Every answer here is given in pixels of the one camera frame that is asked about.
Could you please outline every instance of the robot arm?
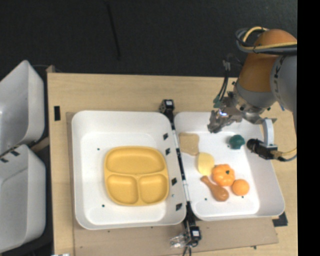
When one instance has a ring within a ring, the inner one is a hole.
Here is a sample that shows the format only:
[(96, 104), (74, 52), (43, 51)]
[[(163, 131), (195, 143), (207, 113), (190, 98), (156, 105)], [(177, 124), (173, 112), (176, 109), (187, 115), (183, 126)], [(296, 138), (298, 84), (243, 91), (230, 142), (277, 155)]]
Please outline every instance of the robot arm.
[[(247, 39), (253, 32), (261, 34), (254, 44), (249, 44)], [(213, 101), (214, 107), (219, 109), (211, 112), (208, 130), (218, 133), (224, 126), (241, 122), (242, 119), (271, 130), (270, 121), (267, 123), (260, 114), (278, 101), (282, 107), (293, 113), (297, 133), (297, 40), (286, 31), (263, 27), (240, 29), (236, 32), (236, 38), (238, 48), (248, 55), (234, 83), (233, 91), (227, 92), (226, 97), (224, 94), (228, 78), (225, 77), (221, 91)], [(224, 65), (227, 74), (230, 70), (228, 60)], [(275, 118), (270, 120), (272, 123), (276, 121)], [(268, 143), (265, 144), (268, 153), (274, 150), (268, 148)], [(249, 146), (253, 151), (258, 148), (257, 142), (251, 141)], [(272, 158), (272, 155), (266, 155), (264, 157)]]

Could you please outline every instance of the table surface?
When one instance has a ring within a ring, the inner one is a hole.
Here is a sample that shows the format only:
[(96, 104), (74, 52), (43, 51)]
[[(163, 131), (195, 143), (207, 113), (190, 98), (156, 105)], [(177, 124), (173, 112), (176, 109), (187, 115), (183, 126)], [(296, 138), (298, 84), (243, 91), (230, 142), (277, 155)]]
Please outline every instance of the table surface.
[[(48, 118), (49, 118), (49, 143), (50, 163), (52, 182), (52, 210), (53, 210), (53, 243), (54, 253), (73, 255), (86, 255), (80, 253), (95, 250), (95, 248), (106, 247), (112, 250), (115, 238), (123, 235), (123, 230), (115, 231), (115, 236), (109, 240), (91, 241), (83, 239), (86, 237), (86, 230), (79, 227), (74, 220), (72, 186), (70, 178), (69, 157), (68, 157), (68, 136), (67, 136), (67, 113), (76, 113), (82, 110), (106, 110), (106, 111), (151, 111), (156, 112), (163, 99), (173, 99), (175, 113), (179, 112), (210, 112), (213, 108), (213, 98), (219, 92), (223, 83), (222, 77), (188, 77), (188, 76), (153, 76), (153, 75), (109, 75), (109, 74), (75, 74), (75, 73), (48, 73)], [(59, 106), (60, 120), (55, 120), (55, 107)], [(263, 113), (264, 117), (278, 120), (274, 123), (275, 139), (280, 151), (290, 151), (297, 145), (292, 113), (282, 111), (275, 103), (270, 111)], [(203, 239), (197, 250), (192, 252), (197, 256), (250, 256), (250, 255), (298, 255), (298, 214), (297, 214), (297, 160), (290, 162), (272, 161), (280, 188), (285, 200), (285, 213), (288, 219), (288, 226), (280, 226), (272, 229), (274, 234), (270, 237), (259, 238), (261, 246), (256, 249), (247, 247), (250, 243), (243, 242), (243, 237), (235, 236), (236, 233), (257, 232), (251, 234), (258, 237), (263, 229), (268, 230), (270, 219), (243, 220), (242, 223), (229, 222), (229, 225), (221, 223), (200, 223), (206, 234), (210, 228), (217, 229), (222, 225), (221, 233), (230, 237), (230, 241), (221, 242), (226, 247), (219, 247), (218, 239), (222, 237), (212, 232), (213, 238)], [(263, 226), (254, 227), (254, 223), (261, 223)], [(250, 223), (249, 231), (245, 229), (245, 223)], [(152, 251), (148, 255), (180, 254), (176, 250), (164, 249), (163, 244), (148, 245), (137, 239), (133, 231), (142, 232), (147, 237), (154, 236), (152, 241), (161, 240), (160, 233), (166, 234), (177, 227), (164, 227), (150, 231), (150, 229), (128, 228), (128, 234), (124, 239), (128, 243), (134, 243), (139, 248), (150, 246)], [(217, 243), (216, 250), (209, 243)]]

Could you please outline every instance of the yellow plate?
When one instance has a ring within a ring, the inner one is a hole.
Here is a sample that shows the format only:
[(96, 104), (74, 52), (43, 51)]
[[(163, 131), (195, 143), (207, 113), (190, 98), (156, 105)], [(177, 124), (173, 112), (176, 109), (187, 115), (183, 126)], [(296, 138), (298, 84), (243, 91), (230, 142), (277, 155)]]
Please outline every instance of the yellow plate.
[(152, 147), (111, 149), (104, 159), (104, 182), (109, 197), (124, 206), (157, 204), (169, 193), (166, 160)]

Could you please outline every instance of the wooden table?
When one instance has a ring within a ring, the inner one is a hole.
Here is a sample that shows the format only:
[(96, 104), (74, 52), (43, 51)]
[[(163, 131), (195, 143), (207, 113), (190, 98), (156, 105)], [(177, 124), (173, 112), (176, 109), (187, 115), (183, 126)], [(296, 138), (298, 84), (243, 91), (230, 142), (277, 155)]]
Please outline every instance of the wooden table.
[[(182, 249), (169, 248), (169, 238), (177, 235), (182, 225), (90, 231), (77, 224), (72, 207), (67, 113), (82, 110), (156, 112), (163, 99), (174, 100), (175, 113), (209, 112), (222, 83), (221, 77), (47, 74), (55, 254), (181, 255)], [(274, 130), (279, 150), (295, 148), (292, 114), (281, 111), (276, 103), (264, 115), (278, 118)], [(198, 221), (203, 239), (193, 248), (193, 255), (298, 255), (297, 160), (274, 161), (273, 166), (285, 199), (288, 226), (274, 228), (271, 217)]]

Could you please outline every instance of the white plastic container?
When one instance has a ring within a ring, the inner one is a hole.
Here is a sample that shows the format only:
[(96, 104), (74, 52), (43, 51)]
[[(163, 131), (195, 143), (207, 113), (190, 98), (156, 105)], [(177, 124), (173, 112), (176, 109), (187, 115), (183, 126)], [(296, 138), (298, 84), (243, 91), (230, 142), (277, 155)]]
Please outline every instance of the white plastic container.
[(218, 133), (207, 129), (210, 112), (181, 112), (174, 119), (177, 136), (186, 132), (199, 135), (199, 151), (214, 157), (215, 165), (229, 164), (234, 169), (236, 179), (245, 179), (249, 193), (236, 196), (230, 187), (229, 199), (216, 201), (208, 187), (200, 181), (202, 175), (196, 167), (196, 157), (182, 153), (182, 162), (188, 184), (193, 213), (201, 220), (216, 221), (254, 217), (279, 216), (285, 209), (285, 202), (270, 160), (265, 160), (250, 152), (246, 145), (231, 149), (229, 139), (241, 135), (249, 139), (263, 141), (261, 127), (246, 120), (225, 126)]
[[(173, 225), (186, 216), (186, 199), (169, 120), (156, 112), (81, 111), (71, 121), (74, 209), (86, 229)], [(107, 194), (104, 158), (120, 146), (145, 146), (164, 156), (169, 194), (157, 204), (124, 206)]]
[(26, 144), (45, 128), (44, 83), (27, 60), (0, 81), (0, 253), (40, 237), (46, 168)]

